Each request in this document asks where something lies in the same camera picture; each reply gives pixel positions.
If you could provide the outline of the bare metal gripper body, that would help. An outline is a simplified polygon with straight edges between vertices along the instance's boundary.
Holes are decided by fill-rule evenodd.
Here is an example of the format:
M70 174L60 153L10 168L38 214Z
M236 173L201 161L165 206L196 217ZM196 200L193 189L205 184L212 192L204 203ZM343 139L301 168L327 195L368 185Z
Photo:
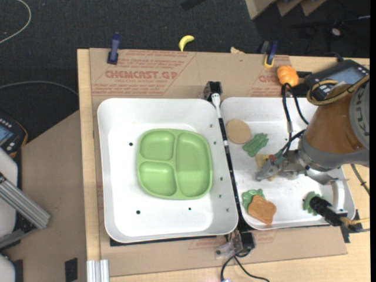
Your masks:
M329 174L330 169L324 168L312 161L302 150L291 150L287 153L282 163L281 170L296 171L296 178L300 175L309 177L319 184L329 184L334 181L334 177Z

